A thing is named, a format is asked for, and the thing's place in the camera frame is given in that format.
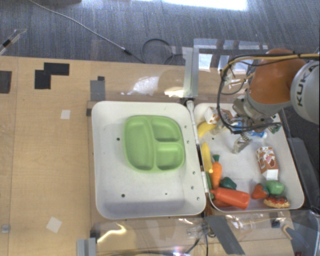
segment yellow banana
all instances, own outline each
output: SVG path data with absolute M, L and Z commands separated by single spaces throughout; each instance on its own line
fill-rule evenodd
M 206 121 L 202 122 L 199 124 L 198 126 L 198 136 L 199 136 L 199 139 L 205 135 L 206 132 L 214 129 L 216 127 L 215 124 L 208 124 Z
M 208 172 L 212 168 L 210 149 L 206 142 L 201 145 L 201 154 L 203 160 L 203 167 L 206 172 Z

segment white cable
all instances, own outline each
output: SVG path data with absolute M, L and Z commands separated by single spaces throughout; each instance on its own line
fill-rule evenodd
M 79 21 L 77 21 L 77 20 L 75 20 L 75 19 L 73 19 L 73 18 L 71 18 L 71 17 L 69 17 L 69 16 L 66 16 L 66 15 L 64 15 L 64 14 L 62 14 L 62 13 L 59 13 L 59 12 L 56 12 L 56 11 L 54 11 L 54 10 L 51 10 L 51 9 L 49 9 L 49 8 L 47 8 L 47 7 L 44 7 L 44 6 L 42 6 L 41 4 L 39 4 L 39 3 L 37 3 L 37 2 L 34 2 L 34 1 L 32 1 L 32 0 L 28 0 L 28 1 L 31 2 L 31 3 L 33 3 L 33 4 L 36 5 L 36 6 L 39 6 L 40 8 L 43 8 L 43 9 L 51 12 L 51 13 L 60 15 L 60 16 L 62 16 L 62 17 L 65 17 L 65 18 L 67 18 L 67 19 L 69 19 L 69 20 L 77 23 L 78 25 L 80 25 L 81 27 L 83 27 L 83 28 L 85 28 L 86 30 L 90 31 L 91 33 L 95 34 L 96 36 L 98 36 L 98 37 L 100 37 L 100 38 L 108 41 L 109 43 L 113 44 L 114 46 L 120 48 L 122 51 L 125 51 L 125 50 L 126 50 L 124 47 L 122 47 L 122 46 L 118 45 L 117 43 L 111 41 L 110 39 L 108 39 L 108 38 L 106 38 L 106 37 L 98 34 L 97 32 L 95 32 L 95 31 L 93 31 L 92 29 L 88 28 L 87 26 L 83 25 L 83 24 L 80 23 Z

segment wooden surface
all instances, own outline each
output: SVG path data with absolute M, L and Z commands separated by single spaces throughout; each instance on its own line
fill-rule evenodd
M 53 75 L 51 89 L 34 89 L 35 70 L 44 62 L 69 63 L 70 74 Z M 9 235 L 0 234 L 0 255 L 76 255 L 77 239 L 89 237 L 95 207 L 86 116 L 90 80 L 105 77 L 107 100 L 176 102 L 163 91 L 183 86 L 184 67 L 1 57 L 0 70 L 13 72 L 10 94 L 0 94 L 0 224 L 11 225 Z M 199 99 L 214 99 L 219 80 L 216 70 L 201 72 Z M 153 96 L 137 94 L 144 82 L 155 86 Z M 70 119 L 61 119 L 62 110 L 70 110 Z M 57 233 L 46 228 L 51 217 L 62 222 Z M 289 240 L 275 240 L 282 239 L 287 252 Z M 255 247 L 250 250 L 254 255 Z

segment floor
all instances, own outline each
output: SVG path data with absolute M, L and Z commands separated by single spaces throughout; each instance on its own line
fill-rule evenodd
M 29 0 L 0 0 L 0 42 L 14 29 L 27 29 L 6 55 L 139 63 L 144 42 L 152 38 L 167 41 L 176 54 L 181 54 L 183 47 L 193 47 L 194 39 L 263 42 L 271 48 L 307 53 L 314 52 L 320 43 L 320 2 L 314 0 L 225 0 L 216 1 L 224 4 L 218 7 L 173 4 L 172 0 L 34 1 L 72 17 L 136 57 Z M 228 9 L 237 7 L 240 10 Z M 151 41 L 143 55 L 146 63 L 162 64 L 170 52 L 162 42 Z M 177 56 L 172 64 L 184 65 L 184 60 Z M 319 180 L 319 126 L 290 108 L 285 116 L 290 135 L 304 141 Z

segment white tray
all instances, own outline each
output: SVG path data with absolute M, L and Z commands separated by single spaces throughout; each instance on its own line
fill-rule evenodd
M 130 168 L 123 147 L 127 118 L 154 115 L 180 126 L 185 162 L 177 170 L 143 173 Z M 102 101 L 92 109 L 96 207 L 108 219 L 187 216 L 206 206 L 195 137 L 186 107 L 178 103 Z
M 232 104 L 220 104 L 222 109 L 232 109 Z M 204 114 L 208 107 L 216 107 L 214 103 L 201 103 L 194 108 L 194 116 L 196 124 L 200 124 L 205 120 Z M 249 194 L 252 193 L 257 183 L 266 183 L 266 179 L 261 175 L 256 150 L 259 147 L 273 147 L 274 154 L 279 166 L 278 180 L 285 185 L 283 194 L 288 198 L 291 206 L 288 209 L 298 209 L 304 203 L 304 193 L 299 181 L 297 170 L 288 146 L 286 135 L 281 128 L 275 134 L 268 129 L 267 138 L 263 139 L 258 136 L 252 136 L 252 142 L 245 147 L 240 153 L 232 153 L 234 142 L 240 135 L 231 134 L 225 129 L 217 135 L 207 132 L 201 139 L 200 144 L 206 142 L 210 148 L 211 155 L 220 155 L 219 162 L 222 165 L 222 177 L 228 176 L 236 184 L 236 189 Z M 279 209 L 268 207 L 263 203 L 263 199 L 250 199 L 249 206 L 246 210 L 236 207 L 218 208 L 222 212 L 263 212 L 263 211 L 279 211 Z

